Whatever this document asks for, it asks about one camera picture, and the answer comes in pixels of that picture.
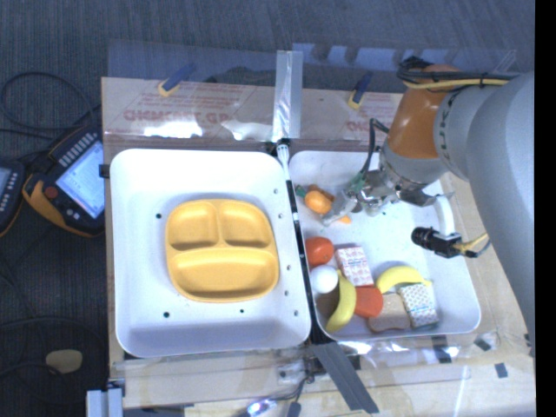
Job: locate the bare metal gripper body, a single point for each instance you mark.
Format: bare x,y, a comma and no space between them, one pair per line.
382,191

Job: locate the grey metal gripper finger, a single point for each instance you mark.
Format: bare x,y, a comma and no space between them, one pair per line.
341,210
372,209

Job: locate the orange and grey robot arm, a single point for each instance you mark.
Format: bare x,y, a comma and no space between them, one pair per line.
486,146

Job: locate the orange carrot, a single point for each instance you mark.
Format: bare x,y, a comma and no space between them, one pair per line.
318,202

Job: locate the white plastic tray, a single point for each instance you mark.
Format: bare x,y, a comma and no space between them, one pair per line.
391,237
139,276

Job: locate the red tomato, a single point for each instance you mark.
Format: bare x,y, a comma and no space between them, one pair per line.
319,251

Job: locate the pink printed carton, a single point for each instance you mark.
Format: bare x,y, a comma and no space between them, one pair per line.
354,265

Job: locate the yellow banana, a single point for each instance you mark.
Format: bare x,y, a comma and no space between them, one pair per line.
345,306
397,275

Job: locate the white egg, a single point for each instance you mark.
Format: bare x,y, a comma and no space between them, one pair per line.
323,279

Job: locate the red-orange rounded block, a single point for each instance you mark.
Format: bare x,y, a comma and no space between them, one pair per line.
369,302

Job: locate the brown cardboard board red print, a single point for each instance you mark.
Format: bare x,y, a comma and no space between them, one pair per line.
330,111

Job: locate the white patterned carton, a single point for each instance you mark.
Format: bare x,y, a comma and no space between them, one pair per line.
419,306

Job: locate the brown bread slice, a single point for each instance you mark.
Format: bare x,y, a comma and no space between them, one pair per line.
389,316

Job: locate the yellow divided plate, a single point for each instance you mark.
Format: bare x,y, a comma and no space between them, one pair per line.
221,272

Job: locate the black cylinder on white bracket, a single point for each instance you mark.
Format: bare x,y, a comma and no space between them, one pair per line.
436,239

